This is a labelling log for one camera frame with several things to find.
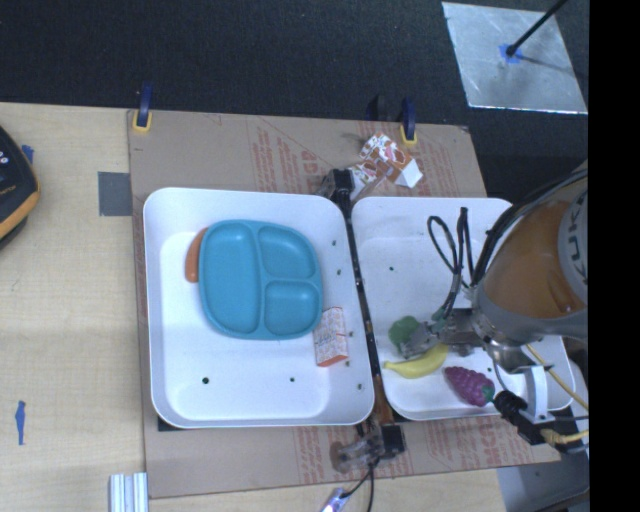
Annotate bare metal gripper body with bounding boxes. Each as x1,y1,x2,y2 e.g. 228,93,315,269
432,306,502,358

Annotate yellow banana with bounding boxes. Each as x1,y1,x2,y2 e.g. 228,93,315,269
382,342,451,380

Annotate green broccoli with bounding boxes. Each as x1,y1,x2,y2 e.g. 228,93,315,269
388,315,424,354

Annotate purple grapes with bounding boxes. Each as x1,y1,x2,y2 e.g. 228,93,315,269
442,365,497,408

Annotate thin black and white rod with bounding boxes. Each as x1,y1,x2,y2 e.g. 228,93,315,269
338,188,390,427

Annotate orange and white carton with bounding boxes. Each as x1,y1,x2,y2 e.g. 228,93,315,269
312,306,350,368

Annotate white plastic tray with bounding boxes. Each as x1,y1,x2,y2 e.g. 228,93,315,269
142,187,376,430
350,196,577,423

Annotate white carton with orange print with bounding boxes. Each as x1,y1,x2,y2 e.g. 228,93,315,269
358,132,425,190
349,160,389,200

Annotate blue divided plate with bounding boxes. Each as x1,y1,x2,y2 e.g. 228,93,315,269
197,219,325,342

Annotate orange sausage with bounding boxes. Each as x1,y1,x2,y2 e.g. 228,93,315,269
184,227,210,285

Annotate brown cardboard board red print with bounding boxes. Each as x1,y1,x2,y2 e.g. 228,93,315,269
126,109,562,499

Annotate black block with thin wires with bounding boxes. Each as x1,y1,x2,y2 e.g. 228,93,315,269
318,168,357,202
368,421,407,460

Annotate black cylinder on white bracket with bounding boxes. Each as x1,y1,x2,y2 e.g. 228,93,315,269
492,364,557,447

